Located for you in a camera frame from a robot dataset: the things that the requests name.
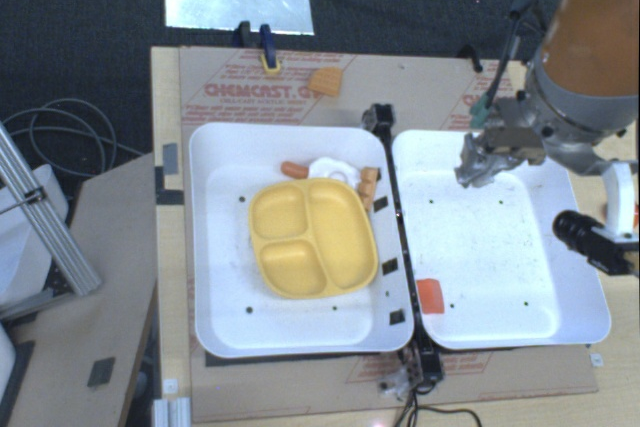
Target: yellow plastic plate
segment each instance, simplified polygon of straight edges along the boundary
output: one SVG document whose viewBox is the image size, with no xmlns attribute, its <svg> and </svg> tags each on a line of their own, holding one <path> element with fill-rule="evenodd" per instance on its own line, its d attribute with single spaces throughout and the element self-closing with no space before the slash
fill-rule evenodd
<svg viewBox="0 0 640 427">
<path fill-rule="evenodd" d="M 249 208 L 258 267 L 269 287 L 291 299 L 353 292 L 378 269 L 378 252 L 356 192 L 311 178 L 262 189 Z"/>
</svg>

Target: small orange block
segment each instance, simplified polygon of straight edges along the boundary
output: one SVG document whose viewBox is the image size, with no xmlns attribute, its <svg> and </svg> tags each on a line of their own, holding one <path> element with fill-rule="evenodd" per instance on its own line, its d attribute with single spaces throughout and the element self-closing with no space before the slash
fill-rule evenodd
<svg viewBox="0 0 640 427">
<path fill-rule="evenodd" d="M 378 182 L 377 167 L 363 167 L 360 170 L 360 183 L 358 184 L 358 195 L 362 200 L 364 209 L 368 212 L 373 205 L 373 198 L 376 195 L 376 185 Z"/>
<path fill-rule="evenodd" d="M 342 70 L 335 67 L 316 70 L 307 83 L 307 89 L 328 96 L 338 96 L 341 86 Z"/>
<path fill-rule="evenodd" d="M 418 285 L 418 297 L 420 297 L 420 305 L 422 313 L 444 313 L 444 298 L 442 297 L 442 288 L 437 279 L 419 279 L 416 281 Z"/>
</svg>

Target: blue clamp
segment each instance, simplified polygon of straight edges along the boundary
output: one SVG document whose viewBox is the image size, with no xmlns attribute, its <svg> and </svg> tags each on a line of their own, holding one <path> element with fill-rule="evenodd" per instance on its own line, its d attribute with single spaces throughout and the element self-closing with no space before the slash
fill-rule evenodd
<svg viewBox="0 0 640 427">
<path fill-rule="evenodd" d="M 260 54 L 264 70 L 271 75 L 280 73 L 280 61 L 276 58 L 276 44 L 273 41 L 271 27 L 268 24 L 260 26 L 260 46 L 264 50 Z"/>
</svg>

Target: white tray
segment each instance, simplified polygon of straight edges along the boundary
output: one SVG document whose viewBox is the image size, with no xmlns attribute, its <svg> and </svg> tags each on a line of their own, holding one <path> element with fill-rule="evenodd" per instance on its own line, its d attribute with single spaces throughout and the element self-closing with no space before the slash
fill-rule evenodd
<svg viewBox="0 0 640 427">
<path fill-rule="evenodd" d="M 390 352 L 414 330 L 406 272 L 381 143 L 356 128 L 212 123 L 191 137 L 190 177 L 195 263 L 195 328 L 206 350 L 225 358 L 284 354 Z M 328 156 L 356 167 L 378 167 L 370 214 L 380 267 L 367 287 L 335 297 L 286 299 L 265 284 L 248 227 L 251 198 L 288 180 L 280 164 Z"/>
<path fill-rule="evenodd" d="M 444 314 L 423 315 L 450 349 L 595 343 L 611 319 L 597 271 L 552 232 L 576 210 L 569 176 L 547 159 L 463 189 L 463 133 L 407 131 L 393 144 L 416 280 L 440 282 Z"/>
</svg>

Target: orange food item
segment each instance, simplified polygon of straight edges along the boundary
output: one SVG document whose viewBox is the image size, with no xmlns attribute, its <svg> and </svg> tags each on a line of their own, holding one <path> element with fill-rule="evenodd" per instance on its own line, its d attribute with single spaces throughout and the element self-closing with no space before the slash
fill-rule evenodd
<svg viewBox="0 0 640 427">
<path fill-rule="evenodd" d="M 444 313 L 444 298 L 440 282 L 437 279 L 420 279 L 416 281 L 416 285 L 418 285 L 422 313 Z"/>
<path fill-rule="evenodd" d="M 290 178 L 307 178 L 309 176 L 309 168 L 289 162 L 288 160 L 280 165 L 280 171 L 282 174 L 287 175 Z"/>
<path fill-rule="evenodd" d="M 328 96 L 338 96 L 341 87 L 342 70 L 331 66 L 316 70 L 307 84 L 307 89 Z"/>
</svg>

